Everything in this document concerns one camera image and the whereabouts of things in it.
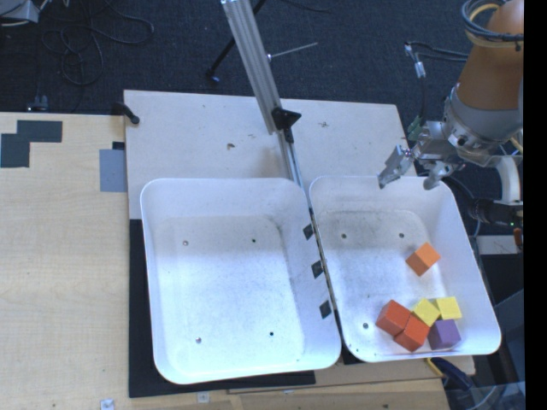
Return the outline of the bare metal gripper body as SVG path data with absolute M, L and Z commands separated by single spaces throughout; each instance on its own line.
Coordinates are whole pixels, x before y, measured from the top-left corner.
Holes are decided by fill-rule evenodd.
M 421 161 L 447 164 L 471 162 L 492 167 L 498 146 L 509 140 L 509 121 L 503 119 L 415 119 L 410 125 L 413 155 Z

